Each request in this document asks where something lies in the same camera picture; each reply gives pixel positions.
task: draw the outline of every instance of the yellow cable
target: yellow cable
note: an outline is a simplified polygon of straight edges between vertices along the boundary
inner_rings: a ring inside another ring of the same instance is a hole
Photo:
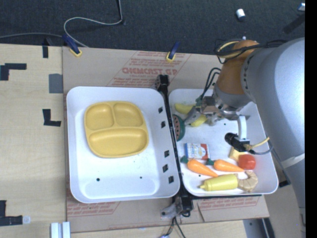
[[[235,44],[235,43],[238,43],[239,41],[232,41],[232,42],[227,42],[225,44],[223,44],[218,50],[217,52],[220,52],[222,49],[224,49],[225,47],[229,46],[229,45],[232,45],[232,44]],[[221,55],[219,56],[220,58],[231,58],[231,57],[234,57],[238,54],[240,54],[241,51],[237,51],[237,52],[233,52],[231,54],[228,54],[228,55]]]
[[[256,148],[260,145],[263,145],[264,143],[269,141],[269,137],[267,137],[265,140],[263,140],[262,142],[255,144],[255,145],[250,145],[250,144],[244,144],[243,146],[246,148],[247,151],[250,151],[253,148]]]

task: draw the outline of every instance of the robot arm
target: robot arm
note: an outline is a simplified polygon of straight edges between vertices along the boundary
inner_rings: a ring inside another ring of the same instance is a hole
[[[213,121],[236,119],[248,102],[257,104],[275,157],[293,185],[305,237],[305,39],[262,48],[241,41],[233,50],[244,47],[245,52],[224,63],[213,95],[202,99],[200,112]]]

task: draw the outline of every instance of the yellow bottle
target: yellow bottle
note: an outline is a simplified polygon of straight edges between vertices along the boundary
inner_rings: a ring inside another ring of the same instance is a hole
[[[205,191],[228,190],[238,187],[238,178],[235,174],[222,175],[204,181],[200,188]]]

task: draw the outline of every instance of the yellow divided plate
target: yellow divided plate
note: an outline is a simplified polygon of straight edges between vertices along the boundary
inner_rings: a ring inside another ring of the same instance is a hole
[[[141,153],[149,143],[140,109],[130,102],[110,101],[89,106],[84,117],[88,145],[102,158]]]

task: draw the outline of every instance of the black carpet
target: black carpet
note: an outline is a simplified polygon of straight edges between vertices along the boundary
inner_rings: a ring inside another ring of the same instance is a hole
[[[121,0],[124,24],[102,26],[77,20],[68,32],[89,47],[212,54],[217,39],[242,38],[260,43],[305,36],[305,0]],[[113,23],[116,0],[0,0],[0,36],[27,32],[62,35],[64,22],[80,16]],[[246,19],[237,20],[242,8]],[[41,45],[45,36],[0,38],[0,43]],[[56,46],[60,38],[51,37]]]

